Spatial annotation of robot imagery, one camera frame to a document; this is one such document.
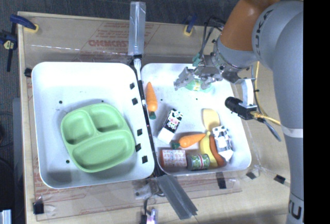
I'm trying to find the orange brown sausage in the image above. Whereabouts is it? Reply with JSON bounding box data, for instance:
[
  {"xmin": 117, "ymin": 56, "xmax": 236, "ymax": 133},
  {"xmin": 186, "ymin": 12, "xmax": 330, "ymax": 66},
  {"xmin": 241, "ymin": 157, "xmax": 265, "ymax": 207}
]
[{"xmin": 208, "ymin": 135, "xmax": 226, "ymax": 167}]

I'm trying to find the green divided plate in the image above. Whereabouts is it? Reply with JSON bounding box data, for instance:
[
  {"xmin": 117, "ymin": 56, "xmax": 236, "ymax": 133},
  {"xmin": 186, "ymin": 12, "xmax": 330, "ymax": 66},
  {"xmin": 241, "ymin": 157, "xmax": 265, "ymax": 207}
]
[{"xmin": 60, "ymin": 103, "xmax": 136, "ymax": 174}]

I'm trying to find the green round packet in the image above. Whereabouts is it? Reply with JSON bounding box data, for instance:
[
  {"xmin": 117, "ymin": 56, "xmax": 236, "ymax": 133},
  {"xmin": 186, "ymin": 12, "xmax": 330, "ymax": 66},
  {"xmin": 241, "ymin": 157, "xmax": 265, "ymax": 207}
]
[{"xmin": 185, "ymin": 78, "xmax": 213, "ymax": 93}]

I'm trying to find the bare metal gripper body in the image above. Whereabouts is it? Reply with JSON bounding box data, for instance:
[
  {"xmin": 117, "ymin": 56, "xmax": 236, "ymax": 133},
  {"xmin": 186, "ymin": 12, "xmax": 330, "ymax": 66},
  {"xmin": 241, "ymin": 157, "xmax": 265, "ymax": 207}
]
[{"xmin": 193, "ymin": 54, "xmax": 245, "ymax": 84}]

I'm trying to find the yellow banana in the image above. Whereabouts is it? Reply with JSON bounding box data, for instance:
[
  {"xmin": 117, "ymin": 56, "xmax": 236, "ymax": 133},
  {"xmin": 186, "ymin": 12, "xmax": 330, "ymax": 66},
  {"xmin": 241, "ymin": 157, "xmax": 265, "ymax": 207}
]
[{"xmin": 199, "ymin": 131, "xmax": 219, "ymax": 169}]

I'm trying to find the black cylinder on white bracket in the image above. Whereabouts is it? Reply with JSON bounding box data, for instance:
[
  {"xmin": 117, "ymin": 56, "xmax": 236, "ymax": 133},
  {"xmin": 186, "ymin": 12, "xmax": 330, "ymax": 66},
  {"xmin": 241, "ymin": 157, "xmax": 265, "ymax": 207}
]
[{"xmin": 224, "ymin": 77, "xmax": 258, "ymax": 120}]

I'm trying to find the white plastic tray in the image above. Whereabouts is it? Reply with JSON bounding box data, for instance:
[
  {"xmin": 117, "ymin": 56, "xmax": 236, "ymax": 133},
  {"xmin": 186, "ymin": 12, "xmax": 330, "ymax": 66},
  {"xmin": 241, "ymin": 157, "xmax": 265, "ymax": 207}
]
[
  {"xmin": 30, "ymin": 61, "xmax": 156, "ymax": 189},
  {"xmin": 140, "ymin": 62, "xmax": 253, "ymax": 177}
]

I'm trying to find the brown board with red print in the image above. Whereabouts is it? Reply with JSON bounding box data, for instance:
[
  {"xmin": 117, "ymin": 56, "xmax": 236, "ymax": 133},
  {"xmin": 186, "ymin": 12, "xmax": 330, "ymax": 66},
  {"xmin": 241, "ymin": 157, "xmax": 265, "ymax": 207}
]
[{"xmin": 22, "ymin": 17, "xmax": 243, "ymax": 221}]

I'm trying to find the orange and white can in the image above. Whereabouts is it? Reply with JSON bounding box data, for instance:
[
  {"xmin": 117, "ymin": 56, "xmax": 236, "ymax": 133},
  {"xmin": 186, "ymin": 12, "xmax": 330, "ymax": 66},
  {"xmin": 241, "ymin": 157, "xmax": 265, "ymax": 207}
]
[{"xmin": 159, "ymin": 149, "xmax": 188, "ymax": 169}]

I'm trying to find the orange carrot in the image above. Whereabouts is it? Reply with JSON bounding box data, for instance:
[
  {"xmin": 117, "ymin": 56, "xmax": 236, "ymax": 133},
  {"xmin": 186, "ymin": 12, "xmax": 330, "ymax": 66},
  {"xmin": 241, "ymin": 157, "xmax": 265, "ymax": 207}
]
[
  {"xmin": 171, "ymin": 133, "xmax": 207, "ymax": 149},
  {"xmin": 144, "ymin": 81, "xmax": 159, "ymax": 120}
]

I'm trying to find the cow print milk carton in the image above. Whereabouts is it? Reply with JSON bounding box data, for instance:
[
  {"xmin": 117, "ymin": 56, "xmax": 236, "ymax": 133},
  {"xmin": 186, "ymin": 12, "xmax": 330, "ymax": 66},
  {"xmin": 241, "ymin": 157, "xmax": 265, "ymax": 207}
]
[
  {"xmin": 211, "ymin": 126, "xmax": 234, "ymax": 162},
  {"xmin": 157, "ymin": 109, "xmax": 184, "ymax": 145}
]

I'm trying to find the green and grey can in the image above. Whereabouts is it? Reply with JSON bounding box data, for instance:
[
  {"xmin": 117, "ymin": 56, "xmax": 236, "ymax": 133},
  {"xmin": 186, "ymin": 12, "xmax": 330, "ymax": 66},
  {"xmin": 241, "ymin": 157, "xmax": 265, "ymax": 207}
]
[{"xmin": 186, "ymin": 153, "xmax": 211, "ymax": 171}]

